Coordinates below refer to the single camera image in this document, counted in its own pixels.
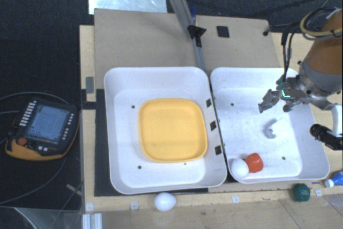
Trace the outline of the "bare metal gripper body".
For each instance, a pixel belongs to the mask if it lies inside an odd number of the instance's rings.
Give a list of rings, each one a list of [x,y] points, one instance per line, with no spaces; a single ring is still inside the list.
[[[313,104],[321,110],[331,110],[334,104],[329,102],[327,97],[331,95],[318,88],[306,76],[296,75],[295,77],[285,78],[281,76],[277,80],[277,91],[280,99],[295,100],[299,104]]]

